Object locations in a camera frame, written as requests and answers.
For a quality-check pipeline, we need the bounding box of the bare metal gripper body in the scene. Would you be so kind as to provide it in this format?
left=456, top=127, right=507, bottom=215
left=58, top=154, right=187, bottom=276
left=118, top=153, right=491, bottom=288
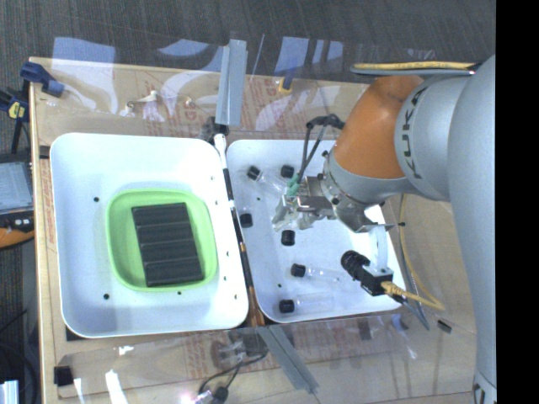
left=294, top=173, right=382, bottom=234

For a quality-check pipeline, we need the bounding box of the thin black and white rod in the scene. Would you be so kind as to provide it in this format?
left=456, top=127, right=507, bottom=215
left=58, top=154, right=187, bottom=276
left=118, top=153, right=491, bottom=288
left=213, top=132, right=266, bottom=327

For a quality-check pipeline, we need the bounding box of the white plastic tray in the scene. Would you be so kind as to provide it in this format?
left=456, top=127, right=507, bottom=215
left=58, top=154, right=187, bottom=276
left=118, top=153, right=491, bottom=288
left=49, top=131, right=250, bottom=339
left=225, top=138, right=408, bottom=324

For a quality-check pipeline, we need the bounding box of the black ribbed block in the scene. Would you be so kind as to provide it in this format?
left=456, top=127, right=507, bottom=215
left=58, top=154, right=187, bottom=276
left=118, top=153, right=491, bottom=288
left=131, top=201, right=205, bottom=289

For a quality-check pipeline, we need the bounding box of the green bowl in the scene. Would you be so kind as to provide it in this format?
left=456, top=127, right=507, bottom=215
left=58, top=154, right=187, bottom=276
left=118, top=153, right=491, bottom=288
left=105, top=188, right=219, bottom=293

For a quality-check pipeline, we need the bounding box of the brown cardboard board red print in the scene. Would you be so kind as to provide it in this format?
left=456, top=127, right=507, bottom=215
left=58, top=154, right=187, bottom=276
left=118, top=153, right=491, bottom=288
left=27, top=56, right=479, bottom=400

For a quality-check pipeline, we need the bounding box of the black cylinder on white bracket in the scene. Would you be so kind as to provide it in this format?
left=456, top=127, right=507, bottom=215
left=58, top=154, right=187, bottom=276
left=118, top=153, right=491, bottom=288
left=339, top=205, right=396, bottom=298

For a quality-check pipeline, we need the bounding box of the black block with thin wires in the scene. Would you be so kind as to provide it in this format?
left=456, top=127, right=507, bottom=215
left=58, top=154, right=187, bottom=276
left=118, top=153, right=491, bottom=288
left=200, top=116, right=231, bottom=143
left=239, top=329, right=270, bottom=358

